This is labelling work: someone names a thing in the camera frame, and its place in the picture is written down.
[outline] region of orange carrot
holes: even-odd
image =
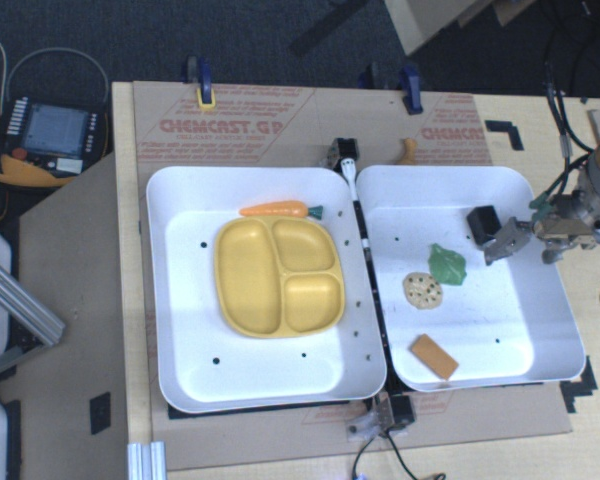
[[[256,206],[242,208],[240,215],[243,217],[255,217],[262,215],[276,215],[286,217],[311,216],[318,220],[322,218],[322,206],[307,207],[301,201],[278,201],[274,203],[263,203]]]

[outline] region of yellow plate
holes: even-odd
[[[242,334],[303,336],[324,331],[342,317],[338,253],[329,233],[310,220],[233,220],[216,237],[214,261],[222,312]]]

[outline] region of cookie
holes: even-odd
[[[404,294],[412,306],[433,309],[442,304],[442,286],[431,274],[412,272],[402,282]]]

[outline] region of red button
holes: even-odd
[[[26,160],[27,158],[27,150],[24,148],[15,148],[12,152],[11,152],[11,156],[13,158],[15,158],[16,160]]]

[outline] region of black floor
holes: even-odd
[[[506,27],[487,9],[410,58],[383,0],[0,0],[0,41],[10,68],[68,47],[110,81],[179,81],[193,53],[219,83],[355,88],[376,62],[392,87],[409,62],[425,90],[541,95],[550,60],[566,94],[600,97],[600,0],[539,0]],[[83,58],[58,54],[25,63],[9,84],[11,95],[76,103],[98,101],[103,87]],[[21,199],[22,209],[36,203]]]

